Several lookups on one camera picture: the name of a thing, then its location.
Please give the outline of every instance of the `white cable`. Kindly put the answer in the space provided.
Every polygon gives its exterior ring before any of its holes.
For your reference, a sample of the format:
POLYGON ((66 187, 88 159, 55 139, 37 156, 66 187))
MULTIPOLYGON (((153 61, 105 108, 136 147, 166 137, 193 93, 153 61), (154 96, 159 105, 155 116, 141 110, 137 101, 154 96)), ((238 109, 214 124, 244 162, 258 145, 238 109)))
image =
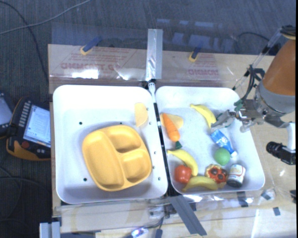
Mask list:
POLYGON ((10 30, 4 31, 4 32, 0 32, 0 35, 1 35, 1 34, 9 33, 9 32, 15 31, 15 30, 19 30, 19 29, 23 29, 23 28, 31 27, 31 26, 42 25, 42 24, 44 24, 44 23, 46 23, 46 22, 49 22, 49 21, 51 21, 51 20, 53 20, 53 19, 55 19, 55 18, 57 18, 57 17, 63 15, 64 13, 68 12, 69 10, 74 9, 74 8, 76 8, 76 7, 78 7, 78 6, 81 6, 81 5, 83 5, 83 4, 85 4, 85 3, 89 2, 89 1, 91 1, 91 0, 86 0, 86 1, 84 1, 84 2, 81 2, 81 3, 79 3, 79 4, 76 4, 76 5, 74 5, 74 6, 70 7, 70 8, 68 8, 68 9, 66 9, 65 11, 61 12, 60 14, 58 14, 58 15, 52 17, 52 18, 49 18, 49 19, 47 19, 47 20, 44 20, 44 21, 42 21, 42 22, 35 23, 35 24, 29 24, 29 25, 26 25, 26 26, 20 26, 20 27, 12 28, 12 29, 10 29, 10 30))

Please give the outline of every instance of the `yellow bowl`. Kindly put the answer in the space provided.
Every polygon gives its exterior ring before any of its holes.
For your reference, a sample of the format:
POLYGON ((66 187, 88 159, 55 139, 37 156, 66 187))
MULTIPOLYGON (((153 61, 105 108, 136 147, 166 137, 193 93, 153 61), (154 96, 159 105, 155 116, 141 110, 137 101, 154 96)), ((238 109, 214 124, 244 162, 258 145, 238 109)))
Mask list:
POLYGON ((115 125, 91 132, 83 140, 82 152, 91 177, 105 191, 134 186, 152 170, 149 152, 130 126, 115 125))

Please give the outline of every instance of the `bottle cap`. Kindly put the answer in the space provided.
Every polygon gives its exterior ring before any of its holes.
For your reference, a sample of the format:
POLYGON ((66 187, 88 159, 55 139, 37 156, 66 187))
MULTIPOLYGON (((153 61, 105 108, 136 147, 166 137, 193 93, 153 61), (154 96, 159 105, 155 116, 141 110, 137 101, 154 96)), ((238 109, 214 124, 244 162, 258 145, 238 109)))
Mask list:
POLYGON ((236 156, 237 156, 237 152, 236 152, 236 151, 234 151, 234 152, 232 152, 232 153, 230 154, 230 157, 231 157, 231 158, 236 157, 236 156))

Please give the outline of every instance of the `green ball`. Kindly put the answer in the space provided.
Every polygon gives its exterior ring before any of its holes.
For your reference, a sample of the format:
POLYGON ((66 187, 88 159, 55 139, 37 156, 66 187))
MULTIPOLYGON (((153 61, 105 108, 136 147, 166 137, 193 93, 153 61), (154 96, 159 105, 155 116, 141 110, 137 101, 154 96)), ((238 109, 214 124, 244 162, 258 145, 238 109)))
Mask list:
POLYGON ((229 151, 224 148, 219 148, 214 154, 214 159, 221 166, 225 166, 230 160, 229 151))

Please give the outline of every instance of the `white can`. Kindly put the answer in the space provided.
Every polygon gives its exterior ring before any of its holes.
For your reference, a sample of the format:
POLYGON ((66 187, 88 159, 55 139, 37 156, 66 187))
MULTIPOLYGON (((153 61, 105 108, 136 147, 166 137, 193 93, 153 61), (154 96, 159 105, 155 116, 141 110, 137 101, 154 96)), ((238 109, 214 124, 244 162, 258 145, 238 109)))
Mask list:
POLYGON ((240 164, 233 164, 229 170, 226 183, 232 187, 241 187, 244 181, 246 168, 240 164))

